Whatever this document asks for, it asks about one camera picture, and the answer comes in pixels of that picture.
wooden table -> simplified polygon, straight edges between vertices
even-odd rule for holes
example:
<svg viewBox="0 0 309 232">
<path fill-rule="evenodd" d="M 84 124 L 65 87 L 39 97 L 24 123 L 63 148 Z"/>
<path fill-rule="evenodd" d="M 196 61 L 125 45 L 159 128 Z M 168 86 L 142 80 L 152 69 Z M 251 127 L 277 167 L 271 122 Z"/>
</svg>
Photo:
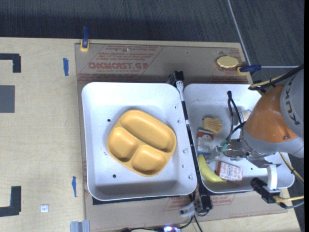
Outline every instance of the wooden table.
<svg viewBox="0 0 309 232">
<path fill-rule="evenodd" d="M 74 53 L 74 44 L 79 42 L 0 38 L 0 53 L 18 53 L 22 59 L 21 73 L 12 72 L 11 60 L 0 60 L 0 85 L 15 86 L 15 112 L 0 113 L 0 207 L 10 205 L 12 186 L 22 189 L 21 212 L 0 217 L 0 231 L 63 232 L 70 230 L 71 221 L 85 219 L 83 183 L 77 181 L 77 197 L 71 184 L 73 176 L 83 179 Z M 63 58 L 69 60 L 68 76 L 64 74 Z M 41 212 L 42 204 L 49 205 L 49 212 Z M 200 225 L 208 232 L 300 231 L 293 209 Z M 183 231 L 198 228 L 193 223 Z"/>
</svg>

yellow plate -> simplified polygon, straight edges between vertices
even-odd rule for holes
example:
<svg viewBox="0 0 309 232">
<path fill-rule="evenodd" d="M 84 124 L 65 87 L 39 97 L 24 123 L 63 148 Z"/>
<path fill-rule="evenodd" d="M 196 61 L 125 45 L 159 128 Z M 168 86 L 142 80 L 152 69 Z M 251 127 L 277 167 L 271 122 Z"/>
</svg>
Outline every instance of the yellow plate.
<svg viewBox="0 0 309 232">
<path fill-rule="evenodd" d="M 140 110 L 121 115 L 107 139 L 109 154 L 128 169 L 154 176 L 161 172 L 176 148 L 174 131 Z"/>
</svg>

gray square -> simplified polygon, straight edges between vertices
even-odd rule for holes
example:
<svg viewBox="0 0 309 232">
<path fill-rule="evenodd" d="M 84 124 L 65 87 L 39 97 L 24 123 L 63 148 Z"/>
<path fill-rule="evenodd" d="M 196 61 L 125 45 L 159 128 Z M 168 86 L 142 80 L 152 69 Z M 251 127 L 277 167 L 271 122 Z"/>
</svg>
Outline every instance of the gray square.
<svg viewBox="0 0 309 232">
<path fill-rule="evenodd" d="M 0 85 L 0 113 L 15 112 L 15 86 Z"/>
</svg>

dark background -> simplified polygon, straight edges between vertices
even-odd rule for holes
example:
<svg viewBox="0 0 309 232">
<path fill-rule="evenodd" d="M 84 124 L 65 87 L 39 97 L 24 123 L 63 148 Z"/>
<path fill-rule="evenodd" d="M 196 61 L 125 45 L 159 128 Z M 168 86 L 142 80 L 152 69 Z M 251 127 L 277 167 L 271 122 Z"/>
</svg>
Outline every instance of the dark background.
<svg viewBox="0 0 309 232">
<path fill-rule="evenodd" d="M 303 64 L 305 0 L 230 4 L 251 64 Z M 77 39 L 84 25 L 91 39 L 240 42 L 228 0 L 0 0 L 0 37 Z M 265 69 L 253 79 L 286 71 Z M 303 159 L 291 161 L 304 176 Z M 289 192 L 304 187 L 295 181 Z M 295 211 L 305 231 L 304 206 Z"/>
</svg>

white tray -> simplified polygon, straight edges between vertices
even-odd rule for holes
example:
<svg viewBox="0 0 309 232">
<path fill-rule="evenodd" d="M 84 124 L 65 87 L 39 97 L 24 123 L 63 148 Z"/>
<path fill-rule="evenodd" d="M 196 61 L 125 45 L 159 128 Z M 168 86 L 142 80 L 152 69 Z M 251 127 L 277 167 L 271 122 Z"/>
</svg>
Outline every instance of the white tray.
<svg viewBox="0 0 309 232">
<path fill-rule="evenodd" d="M 230 118 L 227 106 L 227 92 L 229 90 L 232 91 L 232 98 L 239 111 L 246 109 L 252 110 L 254 108 L 261 95 L 256 91 L 248 90 L 248 86 L 242 84 L 190 84 L 185 87 L 183 96 L 186 102 L 195 148 L 197 148 L 197 130 L 203 128 L 202 119 L 205 117 L 218 118 L 223 124 L 222 132 L 214 136 L 214 145 L 219 145 L 229 134 Z M 236 131 L 232 139 L 239 138 L 239 132 L 240 130 Z M 210 191 L 214 193 L 250 191 L 252 190 L 250 182 L 254 177 L 259 177 L 267 182 L 266 168 L 257 168 L 246 159 L 240 161 L 230 160 L 230 158 L 225 157 L 222 153 L 220 157 L 222 161 L 243 169 L 243 181 L 240 185 L 232 182 L 212 183 L 202 177 L 204 186 Z M 278 187 L 290 187 L 294 182 L 294 175 L 290 173 L 280 154 L 276 153 L 267 156 L 265 159 L 274 164 L 281 164 L 277 168 Z M 217 168 L 217 164 L 217 161 L 213 161 L 209 164 L 209 168 L 214 171 Z"/>
<path fill-rule="evenodd" d="M 188 133 L 177 89 L 169 84 L 90 83 L 82 91 L 87 156 L 87 184 L 101 201 L 179 196 L 197 186 Z M 156 176 L 141 176 L 113 159 L 106 148 L 108 135 L 126 111 L 139 109 L 171 127 L 177 146 Z"/>
</svg>

